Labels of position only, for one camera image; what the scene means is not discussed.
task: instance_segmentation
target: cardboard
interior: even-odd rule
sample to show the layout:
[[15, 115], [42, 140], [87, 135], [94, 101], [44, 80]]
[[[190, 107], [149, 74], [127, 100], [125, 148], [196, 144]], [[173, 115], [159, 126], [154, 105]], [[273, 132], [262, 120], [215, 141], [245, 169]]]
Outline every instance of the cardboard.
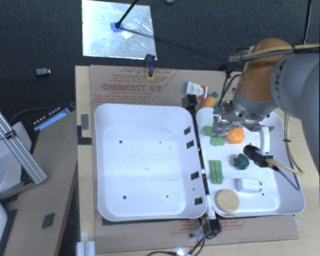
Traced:
[[[92, 169], [96, 253], [153, 250], [194, 246], [189, 233], [199, 227], [197, 219], [107, 223], [97, 207], [97, 164], [94, 113], [103, 103], [179, 106], [186, 84], [192, 81], [209, 87], [209, 94], [221, 90], [225, 74], [219, 71], [155, 69], [154, 80], [146, 78], [146, 68], [91, 66], [90, 102]], [[232, 98], [232, 90], [226, 96]], [[297, 239], [291, 215], [223, 219], [222, 232], [206, 245], [251, 243]]]

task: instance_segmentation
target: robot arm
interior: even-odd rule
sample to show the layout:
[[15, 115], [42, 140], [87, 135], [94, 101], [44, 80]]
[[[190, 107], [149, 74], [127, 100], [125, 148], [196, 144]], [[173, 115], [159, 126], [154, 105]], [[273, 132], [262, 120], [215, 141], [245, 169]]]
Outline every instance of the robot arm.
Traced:
[[[252, 50], [287, 48], [268, 38]], [[281, 108], [302, 122], [303, 132], [319, 172], [319, 53], [291, 53], [257, 58], [246, 63], [234, 98], [223, 102], [213, 117], [212, 134], [224, 136], [234, 127], [259, 131], [272, 110]]]

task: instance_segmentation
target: silver metal sheet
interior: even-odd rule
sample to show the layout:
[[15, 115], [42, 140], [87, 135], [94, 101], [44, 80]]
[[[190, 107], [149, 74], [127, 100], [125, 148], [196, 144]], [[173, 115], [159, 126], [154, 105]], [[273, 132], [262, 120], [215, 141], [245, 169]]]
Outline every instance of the silver metal sheet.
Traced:
[[125, 14], [130, 4], [82, 0], [83, 55], [143, 60], [156, 55], [154, 31], [149, 6], [135, 5], [121, 26], [111, 24]]

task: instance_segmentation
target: round wooden disc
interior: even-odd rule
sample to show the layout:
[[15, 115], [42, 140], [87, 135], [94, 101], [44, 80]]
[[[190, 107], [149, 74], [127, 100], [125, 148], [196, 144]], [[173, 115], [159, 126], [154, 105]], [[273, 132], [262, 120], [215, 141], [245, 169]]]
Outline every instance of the round wooden disc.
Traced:
[[239, 203], [237, 194], [230, 189], [222, 189], [216, 196], [217, 206], [227, 213], [232, 213], [237, 210]]

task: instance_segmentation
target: empty white tray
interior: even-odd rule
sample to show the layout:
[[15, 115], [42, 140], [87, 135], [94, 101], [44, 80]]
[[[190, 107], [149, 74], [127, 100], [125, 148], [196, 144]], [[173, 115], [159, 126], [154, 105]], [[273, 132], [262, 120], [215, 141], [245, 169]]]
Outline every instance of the empty white tray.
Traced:
[[[196, 121], [199, 129], [199, 137], [202, 148], [202, 155], [206, 175], [208, 178], [208, 187], [211, 195], [211, 204], [216, 213], [226, 218], [250, 217], [265, 215], [287, 215], [298, 214], [305, 208], [306, 201], [302, 189], [297, 191], [290, 183], [278, 172], [269, 167], [260, 168], [252, 160], [245, 170], [239, 170], [233, 166], [233, 158], [243, 153], [246, 145], [260, 147], [259, 132], [250, 132], [245, 129], [245, 138], [240, 144], [231, 144], [227, 140], [224, 146], [212, 146], [210, 137], [203, 131], [204, 126], [212, 126], [213, 111], [211, 108], [202, 108], [196, 114]], [[290, 166], [284, 139], [284, 129], [279, 116], [272, 112], [269, 118], [260, 122], [264, 126], [273, 126], [270, 132], [270, 153], [278, 162]], [[222, 184], [212, 184], [210, 181], [209, 160], [220, 160], [222, 165]], [[292, 172], [281, 168], [288, 178], [296, 184]], [[239, 192], [237, 182], [241, 178], [253, 179], [262, 184], [260, 191], [256, 193]], [[229, 189], [234, 191], [239, 198], [239, 207], [234, 212], [225, 212], [221, 210], [216, 197], [220, 190]]]
[[190, 113], [103, 104], [95, 111], [98, 208], [110, 221], [198, 218], [207, 208]]

